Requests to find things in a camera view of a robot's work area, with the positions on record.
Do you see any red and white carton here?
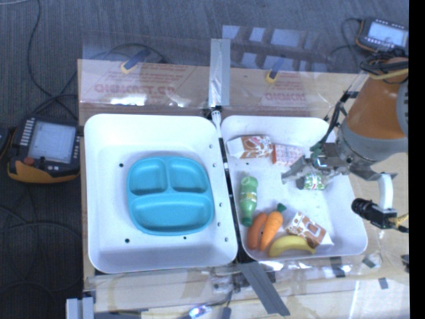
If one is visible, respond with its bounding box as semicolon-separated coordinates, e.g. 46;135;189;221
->
272;144;305;167

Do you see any orange carrot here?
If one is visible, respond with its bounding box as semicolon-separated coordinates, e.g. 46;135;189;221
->
259;203;288;253

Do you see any black cylinder on white bracket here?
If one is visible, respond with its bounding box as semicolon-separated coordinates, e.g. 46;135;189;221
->
351;173;399;230

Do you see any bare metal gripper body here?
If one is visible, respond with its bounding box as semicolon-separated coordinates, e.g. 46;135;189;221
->
304;141;353;176

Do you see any orange and white carton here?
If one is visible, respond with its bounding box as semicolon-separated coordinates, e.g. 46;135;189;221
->
226;134;275;160

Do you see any white plastic tray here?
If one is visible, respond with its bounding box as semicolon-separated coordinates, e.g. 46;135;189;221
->
83;113;239;274
220;114;369;263

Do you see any brown cardboard board red print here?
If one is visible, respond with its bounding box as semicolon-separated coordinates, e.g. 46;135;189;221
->
76;58;410;312

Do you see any orange sausage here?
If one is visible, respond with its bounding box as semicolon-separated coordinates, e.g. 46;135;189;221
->
246;212;268;251

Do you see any brown and white carton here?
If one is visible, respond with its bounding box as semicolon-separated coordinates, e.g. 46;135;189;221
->
284;211;335;249

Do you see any blue divided plate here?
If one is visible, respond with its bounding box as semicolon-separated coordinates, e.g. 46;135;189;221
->
126;156;215;236

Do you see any yellow banana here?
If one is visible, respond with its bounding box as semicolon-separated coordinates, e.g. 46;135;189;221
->
268;234;317;259

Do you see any green and white can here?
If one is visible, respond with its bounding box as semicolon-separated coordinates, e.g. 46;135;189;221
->
296;173;327;191

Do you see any green plastic bottle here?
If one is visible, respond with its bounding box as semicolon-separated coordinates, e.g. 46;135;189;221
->
239;175;259;228

